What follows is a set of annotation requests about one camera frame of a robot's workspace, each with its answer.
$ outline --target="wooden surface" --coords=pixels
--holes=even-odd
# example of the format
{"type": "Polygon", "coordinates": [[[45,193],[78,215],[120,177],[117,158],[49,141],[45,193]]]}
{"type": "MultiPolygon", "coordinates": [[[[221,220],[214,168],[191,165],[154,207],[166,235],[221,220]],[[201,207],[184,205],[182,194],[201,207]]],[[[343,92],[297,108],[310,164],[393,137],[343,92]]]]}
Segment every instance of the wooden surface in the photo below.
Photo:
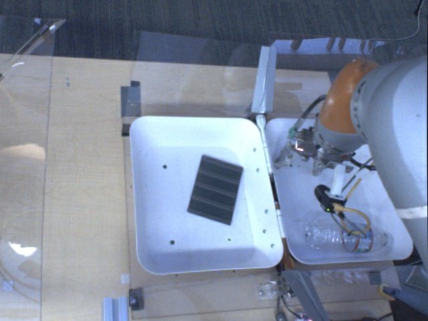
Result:
{"type": "MultiPolygon", "coordinates": [[[[329,85],[325,73],[315,73],[312,79],[308,73],[297,74],[278,71],[276,80],[277,108],[294,114],[329,85]]],[[[128,238],[128,187],[120,135],[120,87],[128,86],[131,79],[141,81],[145,96],[152,99],[147,101],[153,104],[196,98],[195,105],[200,106],[222,97],[222,103],[241,109],[251,101],[255,69],[53,59],[43,216],[43,320],[101,320],[102,299],[126,296],[130,287],[126,275],[139,269],[134,240],[128,238]]],[[[151,286],[162,285],[151,279],[151,286]]],[[[235,289],[237,295],[243,293],[239,284],[235,289]]],[[[383,300],[361,299],[342,298],[338,303],[330,296],[325,307],[335,320],[389,311],[383,300]]],[[[168,310],[171,302],[157,303],[168,310]]],[[[292,305],[298,308],[297,302],[292,305]]],[[[274,314],[268,304],[217,314],[166,317],[164,313],[159,320],[274,320],[274,314]]]]}

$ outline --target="dark rectangular object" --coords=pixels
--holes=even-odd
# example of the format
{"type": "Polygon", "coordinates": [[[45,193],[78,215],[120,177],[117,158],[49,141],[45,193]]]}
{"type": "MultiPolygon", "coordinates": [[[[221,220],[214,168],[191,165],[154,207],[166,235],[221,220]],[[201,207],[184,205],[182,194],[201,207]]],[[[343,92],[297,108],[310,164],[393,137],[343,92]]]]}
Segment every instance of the dark rectangular object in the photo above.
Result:
{"type": "Polygon", "coordinates": [[[243,168],[202,156],[187,211],[230,225],[243,168]]]}

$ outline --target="white stripe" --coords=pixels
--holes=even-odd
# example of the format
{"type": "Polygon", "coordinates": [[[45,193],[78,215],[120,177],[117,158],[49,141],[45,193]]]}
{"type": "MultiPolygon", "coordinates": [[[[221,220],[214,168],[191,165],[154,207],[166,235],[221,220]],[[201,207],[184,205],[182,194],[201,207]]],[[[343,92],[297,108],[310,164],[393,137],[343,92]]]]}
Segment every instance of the white stripe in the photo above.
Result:
{"type": "Polygon", "coordinates": [[[423,219],[428,217],[427,206],[395,209],[401,219],[423,219]]]}

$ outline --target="plastic bottle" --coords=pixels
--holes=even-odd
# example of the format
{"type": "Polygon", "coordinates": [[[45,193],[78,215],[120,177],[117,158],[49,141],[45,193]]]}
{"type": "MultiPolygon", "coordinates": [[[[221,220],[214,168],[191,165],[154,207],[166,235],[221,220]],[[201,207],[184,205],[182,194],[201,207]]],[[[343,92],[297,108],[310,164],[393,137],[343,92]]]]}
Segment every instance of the plastic bottle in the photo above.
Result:
{"type": "MultiPolygon", "coordinates": [[[[360,229],[366,225],[358,224],[360,229]]],[[[343,247],[349,252],[378,251],[388,243],[388,235],[377,229],[369,229],[365,236],[350,235],[333,220],[314,220],[305,226],[305,241],[308,247],[319,250],[334,250],[343,247]]]]}

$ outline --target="black connector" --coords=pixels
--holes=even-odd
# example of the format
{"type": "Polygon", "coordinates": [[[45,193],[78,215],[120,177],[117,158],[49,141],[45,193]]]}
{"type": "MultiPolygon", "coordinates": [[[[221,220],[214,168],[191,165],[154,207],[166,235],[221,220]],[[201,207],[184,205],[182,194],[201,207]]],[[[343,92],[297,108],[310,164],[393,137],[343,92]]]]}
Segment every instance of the black connector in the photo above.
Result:
{"type": "Polygon", "coordinates": [[[333,203],[339,203],[344,205],[346,203],[345,199],[337,199],[335,197],[331,197],[327,194],[330,191],[325,185],[317,185],[315,188],[315,197],[321,203],[321,207],[327,213],[334,213],[333,203]]]}

